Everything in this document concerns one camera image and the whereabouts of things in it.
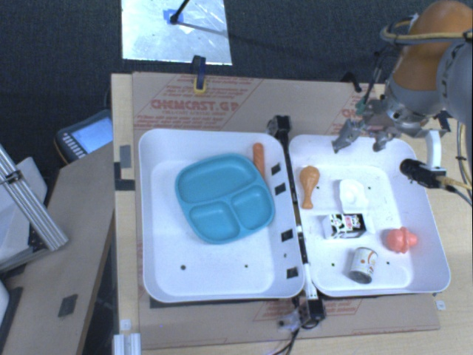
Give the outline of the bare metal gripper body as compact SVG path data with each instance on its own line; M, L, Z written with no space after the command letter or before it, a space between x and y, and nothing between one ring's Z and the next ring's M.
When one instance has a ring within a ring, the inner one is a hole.
M362 114L362 127L370 133L384 132L417 137L429 122L429 116L419 115L396 100L370 100Z

